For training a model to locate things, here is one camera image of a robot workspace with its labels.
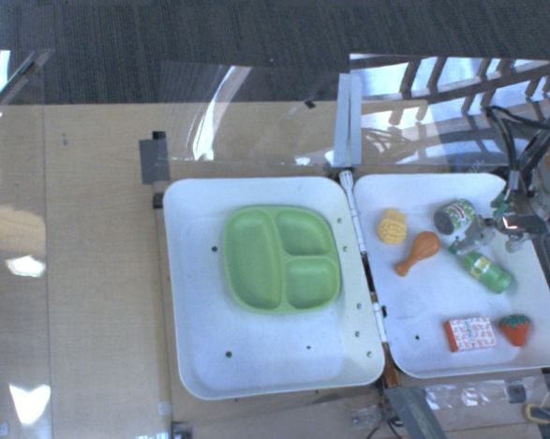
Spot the green plastic bottle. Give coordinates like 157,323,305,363
448,237,515,298

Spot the thin black and white rod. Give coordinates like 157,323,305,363
338,168,392,350

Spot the yellow corn cob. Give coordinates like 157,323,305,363
375,207,409,247

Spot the green divided plate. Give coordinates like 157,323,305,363
220,199,344,319

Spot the white plastic tray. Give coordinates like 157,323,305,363
160,165,388,403
350,161,550,383

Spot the green and white can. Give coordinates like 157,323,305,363
432,198,479,238

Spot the orange chicken drumstick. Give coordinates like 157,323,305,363
392,229,445,279

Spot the red strawberry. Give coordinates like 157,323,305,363
498,313,533,349

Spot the orange and white carton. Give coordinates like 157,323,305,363
442,315,498,354

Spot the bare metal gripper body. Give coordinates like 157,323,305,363
490,207,550,247

